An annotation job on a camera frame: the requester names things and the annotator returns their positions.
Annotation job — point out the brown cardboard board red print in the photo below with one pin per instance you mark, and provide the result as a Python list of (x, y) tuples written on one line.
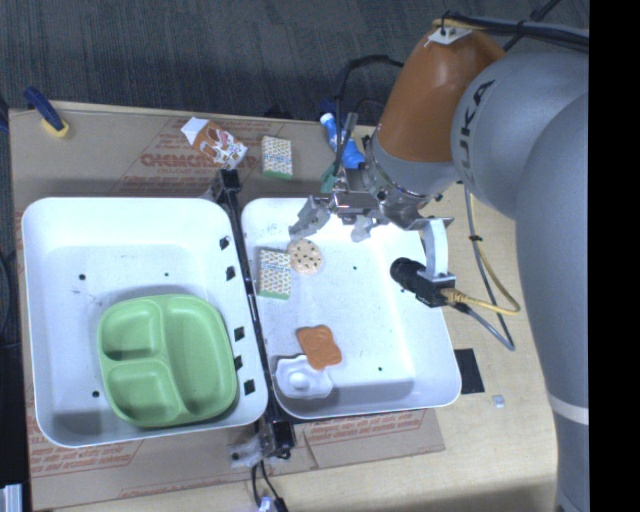
[(125, 165)]

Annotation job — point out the white plastic tray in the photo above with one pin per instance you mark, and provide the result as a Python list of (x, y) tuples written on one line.
[(135, 250), (370, 310)]

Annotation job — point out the round tan biscuit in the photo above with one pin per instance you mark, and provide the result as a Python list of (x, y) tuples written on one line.
[(305, 256)]

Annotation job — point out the white and yellow patterned packet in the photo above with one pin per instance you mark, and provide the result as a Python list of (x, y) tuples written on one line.
[(274, 274), (277, 157)]

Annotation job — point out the white fried egg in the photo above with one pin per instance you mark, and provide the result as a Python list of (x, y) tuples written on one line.
[(301, 382)]

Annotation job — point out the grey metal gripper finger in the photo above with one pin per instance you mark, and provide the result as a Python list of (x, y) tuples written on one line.
[(310, 217), (362, 230)]

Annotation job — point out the green divided plate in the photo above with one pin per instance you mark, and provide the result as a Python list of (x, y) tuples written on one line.
[(167, 360)]

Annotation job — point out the orange toast slice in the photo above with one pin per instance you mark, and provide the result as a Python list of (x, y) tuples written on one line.
[(319, 346)]

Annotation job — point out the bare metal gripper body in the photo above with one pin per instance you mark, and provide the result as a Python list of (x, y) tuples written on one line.
[(367, 200)]

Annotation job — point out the orange and white carton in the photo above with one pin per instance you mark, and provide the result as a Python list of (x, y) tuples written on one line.
[(215, 142)]

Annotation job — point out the thin black rod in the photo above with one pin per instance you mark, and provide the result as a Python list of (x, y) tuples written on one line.
[(248, 285)]

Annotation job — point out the blue and white bottle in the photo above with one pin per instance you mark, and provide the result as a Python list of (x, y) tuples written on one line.
[(342, 142)]

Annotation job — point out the black cylinder on white bracket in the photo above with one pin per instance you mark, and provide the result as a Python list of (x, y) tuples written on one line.
[(425, 270)]

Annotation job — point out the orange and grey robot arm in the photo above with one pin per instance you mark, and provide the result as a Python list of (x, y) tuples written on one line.
[(525, 150)]

